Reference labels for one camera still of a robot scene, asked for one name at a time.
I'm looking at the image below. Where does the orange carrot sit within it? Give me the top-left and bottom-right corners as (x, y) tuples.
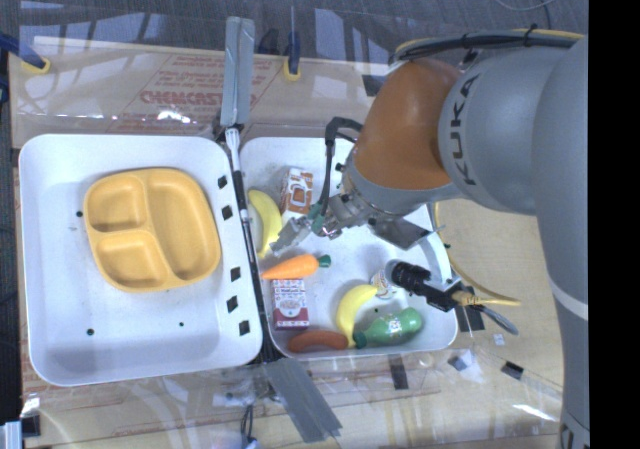
(260, 253), (333, 282)

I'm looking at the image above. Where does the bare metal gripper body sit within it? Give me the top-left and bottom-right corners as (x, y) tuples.
(308, 192), (384, 241)

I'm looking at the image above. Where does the white and orange small can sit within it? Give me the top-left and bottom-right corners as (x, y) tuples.
(369, 268), (401, 301)

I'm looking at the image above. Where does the brown cardboard board, red print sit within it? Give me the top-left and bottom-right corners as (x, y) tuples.
(7, 36), (444, 444)

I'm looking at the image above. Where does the yellow divided plate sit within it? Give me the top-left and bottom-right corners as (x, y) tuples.
(82, 166), (223, 294)

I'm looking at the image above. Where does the white plastic tray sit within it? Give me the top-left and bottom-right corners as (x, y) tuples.
(238, 136), (459, 362)
(18, 132), (265, 387)

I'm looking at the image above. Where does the brown sausage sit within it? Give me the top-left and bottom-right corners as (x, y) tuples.
(286, 329), (350, 355)

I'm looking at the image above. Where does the black cylinder on white bracket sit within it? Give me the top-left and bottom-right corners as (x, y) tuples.
(387, 226), (464, 313)

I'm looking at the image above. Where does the orange and white carton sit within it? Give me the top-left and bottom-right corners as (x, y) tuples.
(278, 166), (315, 218)

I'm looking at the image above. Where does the yellow banana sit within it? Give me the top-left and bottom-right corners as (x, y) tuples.
(247, 188), (284, 260)
(335, 283), (380, 350)

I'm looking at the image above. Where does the green bottle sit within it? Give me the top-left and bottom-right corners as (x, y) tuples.
(352, 306), (425, 350)

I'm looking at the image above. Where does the red and white carton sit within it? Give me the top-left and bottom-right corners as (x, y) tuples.
(270, 278), (311, 331)

